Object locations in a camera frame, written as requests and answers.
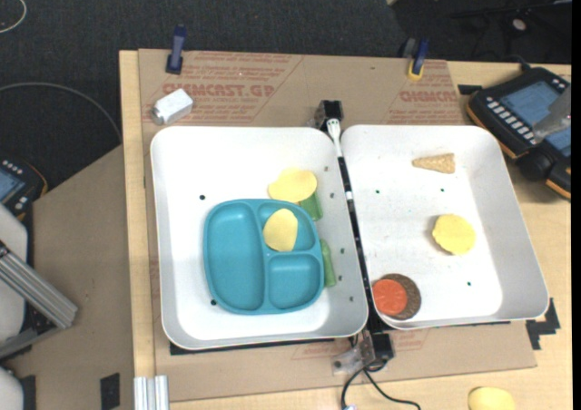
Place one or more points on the yellow potato chip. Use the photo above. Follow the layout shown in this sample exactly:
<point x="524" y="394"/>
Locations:
<point x="490" y="399"/>
<point x="454" y="234"/>
<point x="292" y="186"/>
<point x="280" y="230"/>

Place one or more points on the white plastic tray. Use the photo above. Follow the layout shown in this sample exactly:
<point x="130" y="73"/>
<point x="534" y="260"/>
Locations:
<point x="236" y="159"/>
<point x="408" y="245"/>

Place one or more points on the thin black and white rod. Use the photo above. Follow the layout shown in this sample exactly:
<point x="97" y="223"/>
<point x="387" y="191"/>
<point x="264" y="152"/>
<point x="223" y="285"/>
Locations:
<point x="351" y="208"/>

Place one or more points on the blue divided plate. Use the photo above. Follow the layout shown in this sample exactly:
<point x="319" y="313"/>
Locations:
<point x="236" y="258"/>

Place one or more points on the brown cardboard board red print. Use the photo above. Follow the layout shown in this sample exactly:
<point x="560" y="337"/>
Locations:
<point x="281" y="77"/>

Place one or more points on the white and grey small carton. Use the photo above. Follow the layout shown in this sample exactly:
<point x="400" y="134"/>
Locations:
<point x="172" y="106"/>

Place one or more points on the tan triangular tortilla chip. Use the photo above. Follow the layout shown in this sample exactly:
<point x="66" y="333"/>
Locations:
<point x="436" y="162"/>

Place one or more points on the brown biscuit with orange centre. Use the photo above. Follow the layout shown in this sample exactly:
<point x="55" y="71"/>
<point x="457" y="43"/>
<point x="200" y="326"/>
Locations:
<point x="392" y="297"/>

